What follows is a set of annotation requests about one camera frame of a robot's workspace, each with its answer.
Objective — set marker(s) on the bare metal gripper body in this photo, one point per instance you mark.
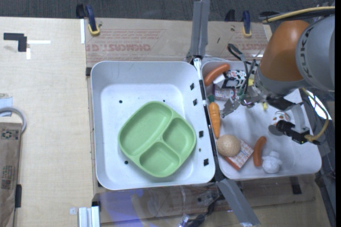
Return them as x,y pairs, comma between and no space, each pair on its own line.
252,96

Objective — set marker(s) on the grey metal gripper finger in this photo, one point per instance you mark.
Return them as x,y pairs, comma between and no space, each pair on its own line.
229,108

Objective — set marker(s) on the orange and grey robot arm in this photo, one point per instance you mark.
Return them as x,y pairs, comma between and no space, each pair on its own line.
282,55

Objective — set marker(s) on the pink and white small can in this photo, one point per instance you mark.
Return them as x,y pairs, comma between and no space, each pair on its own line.
223,93

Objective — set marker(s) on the orange carrot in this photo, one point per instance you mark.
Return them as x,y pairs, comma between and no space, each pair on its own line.
214,116

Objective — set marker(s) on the white plastic tray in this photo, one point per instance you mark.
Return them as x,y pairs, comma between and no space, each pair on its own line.
247,119
112,140

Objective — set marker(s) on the black and white cow carton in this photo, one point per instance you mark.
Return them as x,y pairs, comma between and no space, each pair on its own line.
234,78

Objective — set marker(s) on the white bottle with orange print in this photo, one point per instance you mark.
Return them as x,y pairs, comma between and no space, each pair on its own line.
282,116

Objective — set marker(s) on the tan round bread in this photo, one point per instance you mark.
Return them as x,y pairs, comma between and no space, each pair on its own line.
228,145

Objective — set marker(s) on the orange sausage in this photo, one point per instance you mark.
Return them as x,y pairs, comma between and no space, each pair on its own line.
214,74
259,151

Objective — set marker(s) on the orange and white packet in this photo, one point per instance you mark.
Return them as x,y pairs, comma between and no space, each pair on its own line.
243,155

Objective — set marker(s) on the white cauliflower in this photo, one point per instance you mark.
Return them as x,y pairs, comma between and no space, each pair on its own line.
271,163

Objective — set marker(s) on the green divided plate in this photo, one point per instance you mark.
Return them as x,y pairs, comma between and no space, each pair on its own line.
149,124

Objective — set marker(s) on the brown cardboard board red print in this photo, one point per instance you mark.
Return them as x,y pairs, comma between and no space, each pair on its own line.
149,42

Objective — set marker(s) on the brown paper bag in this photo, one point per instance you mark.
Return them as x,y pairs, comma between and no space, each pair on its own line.
8,167

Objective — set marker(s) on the black cylinder on white bracket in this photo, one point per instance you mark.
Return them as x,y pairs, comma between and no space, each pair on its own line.
291,130

